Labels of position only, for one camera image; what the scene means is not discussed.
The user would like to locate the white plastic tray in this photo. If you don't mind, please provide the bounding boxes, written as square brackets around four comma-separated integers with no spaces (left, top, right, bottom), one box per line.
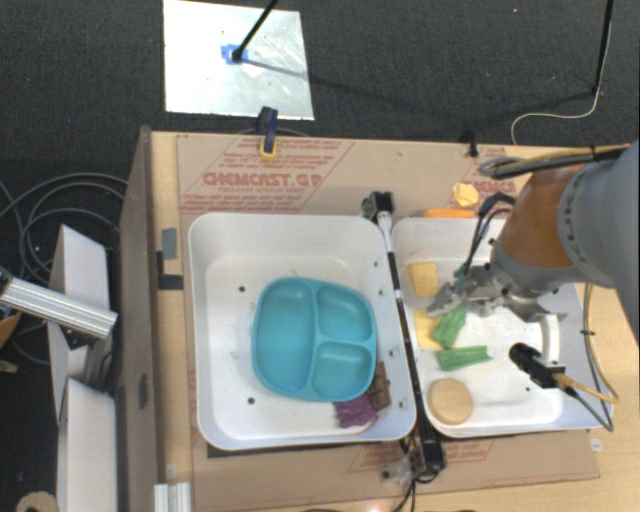
[187,211,419,452]
[390,215,616,439]

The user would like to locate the black block with thin wires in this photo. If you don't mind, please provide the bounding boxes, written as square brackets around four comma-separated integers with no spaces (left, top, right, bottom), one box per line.
[361,190,397,222]
[408,433,448,475]

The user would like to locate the blue divided plate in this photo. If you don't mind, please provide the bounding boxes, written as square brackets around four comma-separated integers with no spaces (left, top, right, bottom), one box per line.
[251,277,378,404]

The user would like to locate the brown cardboard board red print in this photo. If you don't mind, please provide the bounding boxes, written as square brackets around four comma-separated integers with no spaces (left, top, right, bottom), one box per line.
[175,133,602,497]

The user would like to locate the black cylinder on white bracket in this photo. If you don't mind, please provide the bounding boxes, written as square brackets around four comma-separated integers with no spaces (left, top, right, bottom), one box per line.
[508,313,568,391]

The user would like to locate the yellow square cracker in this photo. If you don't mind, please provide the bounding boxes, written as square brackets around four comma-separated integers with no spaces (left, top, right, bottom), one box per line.
[405,261,441,300]

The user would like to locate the purple grapes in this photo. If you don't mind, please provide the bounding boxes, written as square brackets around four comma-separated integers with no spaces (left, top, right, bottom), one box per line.
[333,397,380,431]

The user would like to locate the orange carrot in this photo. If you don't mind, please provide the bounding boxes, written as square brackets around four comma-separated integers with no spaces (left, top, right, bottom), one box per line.
[423,207,478,220]

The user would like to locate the thin black and white rod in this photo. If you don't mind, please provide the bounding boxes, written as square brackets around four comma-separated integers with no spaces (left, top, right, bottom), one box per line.
[377,211,437,452]

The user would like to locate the tan round biscuit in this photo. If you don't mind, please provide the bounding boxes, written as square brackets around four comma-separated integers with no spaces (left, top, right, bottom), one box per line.
[426,377,475,427]

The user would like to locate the yellow crinkled chip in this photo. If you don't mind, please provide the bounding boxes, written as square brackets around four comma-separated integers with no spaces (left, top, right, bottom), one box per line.
[451,182,480,208]

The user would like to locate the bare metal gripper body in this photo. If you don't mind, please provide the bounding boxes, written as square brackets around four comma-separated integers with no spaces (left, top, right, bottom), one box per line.
[452,264,569,324]

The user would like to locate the green ridged toy vegetable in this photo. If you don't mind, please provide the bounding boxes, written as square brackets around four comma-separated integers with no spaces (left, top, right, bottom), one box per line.
[431,305,468,351]
[436,344,494,373]

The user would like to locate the brown chocolate biscuit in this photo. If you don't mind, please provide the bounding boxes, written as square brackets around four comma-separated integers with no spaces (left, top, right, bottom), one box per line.
[366,360,393,413]

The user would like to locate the yellow cheese slice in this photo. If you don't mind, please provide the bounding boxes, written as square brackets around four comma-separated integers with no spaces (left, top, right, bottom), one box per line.
[413,309,444,351]

